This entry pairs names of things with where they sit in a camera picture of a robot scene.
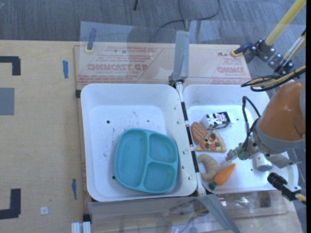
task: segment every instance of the toy carrot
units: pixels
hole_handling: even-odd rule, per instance
[[[226,183],[226,181],[231,176],[235,166],[236,166],[236,164],[233,163],[233,164],[225,167],[224,169],[222,169],[219,173],[217,173],[214,176],[214,182],[208,184],[209,188],[211,190],[214,190],[217,185],[223,185],[224,183]]]

